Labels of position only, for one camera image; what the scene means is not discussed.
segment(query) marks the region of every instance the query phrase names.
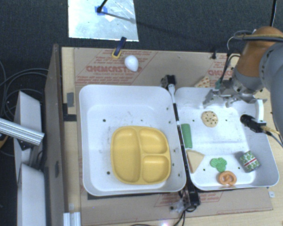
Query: black wire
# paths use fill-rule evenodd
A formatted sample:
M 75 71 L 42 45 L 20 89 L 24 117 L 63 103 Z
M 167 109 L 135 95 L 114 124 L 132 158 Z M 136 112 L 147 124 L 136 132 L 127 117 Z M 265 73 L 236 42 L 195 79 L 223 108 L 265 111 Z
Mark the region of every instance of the black wire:
M 277 7 L 277 0 L 273 0 L 272 14 L 271 14 L 270 23 L 269 23 L 269 26 L 271 27 L 274 26 L 276 7 Z
M 15 156 L 12 155 L 12 154 L 9 154 L 9 153 L 4 152 L 2 149 L 0 150 L 0 152 L 1 152 L 2 154 L 6 155 L 6 156 L 15 157 Z
M 226 72 L 226 70 L 228 68 L 228 65 L 230 64 L 230 62 L 231 62 L 233 57 L 240 57 L 240 55 L 232 55 L 232 56 L 231 55 L 227 55 L 225 66 L 223 68 L 223 73 L 222 73 L 222 75 L 220 77 L 220 83 L 223 81 L 223 78 L 225 76 L 225 72 Z
M 184 222 L 185 222 L 185 212 L 186 210 L 183 211 L 183 213 L 181 214 L 181 216 L 179 217 L 179 219 L 176 221 L 176 223 L 173 226 L 177 226 L 181 220 L 183 220 L 182 226 L 184 226 Z M 130 226 L 152 226 L 149 224 L 132 224 Z
M 196 207 L 190 206 L 190 207 L 188 207 L 185 211 L 188 212 L 188 213 L 192 213 L 192 212 L 194 212 L 195 210 L 196 210 Z
M 15 94 L 15 93 L 17 93 L 17 92 L 19 92 L 19 91 L 31 91 L 31 92 L 35 92 L 35 93 L 38 93 L 38 94 L 42 95 L 41 92 L 39 92 L 38 90 L 35 90 L 35 89 L 18 89 L 18 90 L 15 90 L 15 91 L 9 93 L 9 94 L 6 96 L 6 98 L 5 98 L 5 106 L 6 106 L 7 110 L 8 110 L 8 112 L 9 112 L 12 116 L 15 116 L 15 114 L 12 113 L 12 111 L 11 111 L 12 109 L 8 106 L 8 98 L 10 98 L 13 94 Z
M 1 66 L 2 71 L 3 71 L 3 79 L 4 79 L 4 81 L 6 81 L 6 72 L 5 72 L 3 63 L 2 63 L 1 61 L 0 61 L 0 66 Z M 5 100 L 5 98 L 4 98 L 4 95 L 3 95 L 0 115 L 2 115 L 2 113 L 3 113 L 4 100 Z
M 3 81 L 3 82 L 0 84 L 0 87 L 1 87 L 2 85 L 4 85 L 4 83 L 6 83 L 6 82 L 9 81 L 10 79 L 12 79 L 13 77 L 15 77 L 15 76 L 17 76 L 17 75 L 19 75 L 19 74 L 21 74 L 21 73 L 25 73 L 25 72 L 29 72 L 29 71 L 46 71 L 46 72 L 48 72 L 47 69 L 41 69 L 41 68 L 22 70 L 22 71 L 20 71 L 20 72 L 18 72 L 18 73 L 13 74 L 12 76 L 8 77 L 5 81 Z
M 27 72 L 27 73 L 19 74 L 19 75 L 17 75 L 16 77 L 14 77 L 14 78 L 9 82 L 9 84 L 7 85 L 7 88 L 6 88 L 5 93 L 4 93 L 4 97 L 6 98 L 6 96 L 7 96 L 7 91 L 8 91 L 8 89 L 9 89 L 10 85 L 11 85 L 17 78 L 22 77 L 22 76 L 24 76 L 24 75 L 32 75 L 32 74 L 33 74 L 33 75 L 44 76 L 45 78 L 47 77 L 45 74 L 43 74 L 43 73 L 38 73 L 38 72 Z M 4 115 L 8 117 L 5 108 L 3 109 L 3 112 L 4 112 Z
M 39 153 L 38 153 L 38 155 L 37 155 L 37 163 L 38 163 L 38 161 L 39 161 L 39 156 L 40 156 L 41 153 L 43 153 L 43 150 L 39 151 Z
M 13 110 L 14 108 L 16 108 L 16 105 L 14 105 L 12 108 L 10 108 L 10 111 Z M 7 113 L 5 114 L 6 118 L 9 119 L 10 121 L 13 121 L 13 118 L 10 118 Z
M 280 145 L 281 147 L 283 147 L 283 144 L 282 144 L 271 132 L 265 131 L 265 134 L 267 134 L 268 136 L 271 136 L 273 139 L 275 139 L 275 141 L 276 141 L 277 143 L 279 143 L 279 145 Z
M 245 41 L 269 41 L 269 42 L 283 42 L 283 38 L 280 37 L 267 37 L 267 36 L 258 36 L 258 37 L 245 37 L 245 35 L 252 35 L 252 32 L 249 30 L 240 30 L 234 33 L 233 37 L 237 40 Z

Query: cookie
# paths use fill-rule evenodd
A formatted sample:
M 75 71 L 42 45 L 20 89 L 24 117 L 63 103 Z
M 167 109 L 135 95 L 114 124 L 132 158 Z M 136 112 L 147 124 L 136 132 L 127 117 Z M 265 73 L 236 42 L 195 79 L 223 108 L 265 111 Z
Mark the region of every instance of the cookie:
M 218 124 L 218 117 L 212 111 L 205 111 L 202 113 L 201 119 L 207 127 L 215 127 Z

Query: yellow plate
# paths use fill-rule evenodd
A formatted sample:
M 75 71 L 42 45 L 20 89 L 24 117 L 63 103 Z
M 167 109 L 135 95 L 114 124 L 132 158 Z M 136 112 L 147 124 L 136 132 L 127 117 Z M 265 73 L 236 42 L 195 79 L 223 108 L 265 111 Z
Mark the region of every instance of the yellow plate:
M 171 172 L 169 144 L 158 129 L 118 128 L 111 140 L 113 173 L 121 182 L 136 185 L 165 181 Z

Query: gray robot arm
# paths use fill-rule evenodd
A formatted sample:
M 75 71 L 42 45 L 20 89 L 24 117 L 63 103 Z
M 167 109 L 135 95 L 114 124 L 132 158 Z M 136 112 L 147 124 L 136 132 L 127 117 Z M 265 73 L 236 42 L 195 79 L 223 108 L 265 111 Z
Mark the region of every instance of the gray robot arm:
M 253 33 L 254 36 L 265 37 L 270 34 L 283 37 L 283 33 L 273 27 L 262 27 Z M 270 91 L 273 119 L 283 143 L 283 42 L 248 42 L 232 78 L 212 89 L 203 106 L 214 103 L 214 97 L 222 97 L 227 107 L 238 100 L 255 103 L 257 99 L 254 94 L 264 87 Z
M 276 43 L 265 52 L 259 73 L 263 86 L 270 91 L 274 123 L 283 142 L 283 43 Z

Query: green can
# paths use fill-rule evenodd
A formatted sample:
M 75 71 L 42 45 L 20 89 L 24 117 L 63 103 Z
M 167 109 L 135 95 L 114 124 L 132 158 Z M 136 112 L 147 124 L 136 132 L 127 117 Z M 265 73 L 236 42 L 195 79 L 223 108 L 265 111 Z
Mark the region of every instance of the green can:
M 243 154 L 243 156 L 241 156 L 239 160 L 248 172 L 253 171 L 258 166 L 260 166 L 259 161 L 256 159 L 255 155 L 251 151 L 248 151 Z

